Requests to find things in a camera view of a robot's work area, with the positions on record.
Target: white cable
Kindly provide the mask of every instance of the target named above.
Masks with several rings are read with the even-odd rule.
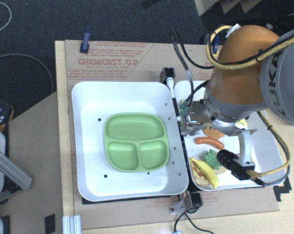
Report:
[[[0,31],[1,31],[1,30],[3,30],[4,28],[6,28],[7,25],[10,23],[11,18],[12,18],[12,12],[11,12],[11,9],[9,8],[9,6],[8,6],[7,4],[5,4],[5,3],[3,3],[3,2],[0,2],[0,4],[4,5],[4,6],[9,10],[9,14],[10,14],[8,22],[7,22],[2,28],[0,28]]]

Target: white tray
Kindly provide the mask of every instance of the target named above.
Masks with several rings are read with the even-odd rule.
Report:
[[[77,175],[80,194],[89,201],[177,195],[188,186],[179,130],[169,89],[159,82],[83,81],[72,90]],[[152,172],[121,172],[105,153],[103,126],[118,113],[150,113],[164,123],[169,160]]]
[[[202,81],[194,81],[194,87],[196,88],[200,85]],[[202,88],[195,93],[194,100],[200,100],[204,96],[205,89]],[[174,87],[174,92],[176,100],[180,103],[182,100],[185,100],[190,94],[190,84],[188,81],[180,81]],[[252,159],[255,163],[255,170],[257,172],[266,172],[274,168],[281,166],[282,159],[279,153],[279,150],[276,145],[276,141],[270,131],[267,130],[262,120],[259,118],[257,113],[252,113],[250,118],[247,120],[248,125],[244,126],[246,129],[257,129],[251,135],[252,138]],[[197,145],[194,142],[196,137],[206,136],[203,131],[200,131],[198,135],[189,136],[187,135],[185,139],[185,146],[187,150],[188,158],[194,157],[196,159],[203,159],[204,154],[213,149],[218,151],[214,147],[207,144]],[[225,149],[229,150],[235,154],[239,153],[239,141],[236,136],[224,136],[219,139],[224,143]],[[280,179],[285,175],[285,170],[279,171],[275,174],[266,176],[262,178],[265,182],[273,182]],[[239,180],[234,177],[230,171],[227,171],[224,174],[218,175],[219,185],[216,189],[210,186],[198,186],[199,189],[204,191],[215,191],[215,190],[224,190],[224,189],[236,189],[236,188],[248,188],[248,187],[257,187],[256,183],[251,180]]]

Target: wooden table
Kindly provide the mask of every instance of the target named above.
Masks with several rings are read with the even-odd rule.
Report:
[[[66,51],[65,42],[56,41],[56,69],[59,111],[59,138],[61,158],[62,206],[64,216],[74,216],[74,196],[72,182],[72,163],[70,146],[70,128],[68,116],[68,91],[66,79]],[[291,172],[289,175],[292,190],[289,194],[282,194],[279,202],[280,211],[245,214],[234,216],[195,219],[193,222],[200,228],[211,230],[215,234],[294,234],[294,126],[288,125],[267,110],[270,122],[286,141],[291,151]],[[130,225],[122,227],[83,230],[84,234],[136,234],[173,233],[174,222]],[[177,226],[183,233],[198,233],[188,220],[181,220]]]

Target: toy sausage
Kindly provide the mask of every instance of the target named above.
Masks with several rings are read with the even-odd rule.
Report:
[[[197,137],[195,138],[196,144],[209,144],[214,146],[217,149],[224,149],[225,145],[220,142],[218,139],[210,138],[210,137]]]

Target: green divided plate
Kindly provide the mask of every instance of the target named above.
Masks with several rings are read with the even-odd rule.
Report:
[[[110,164],[123,172],[154,171],[169,157],[165,126],[152,114],[110,116],[104,125],[104,145]]]

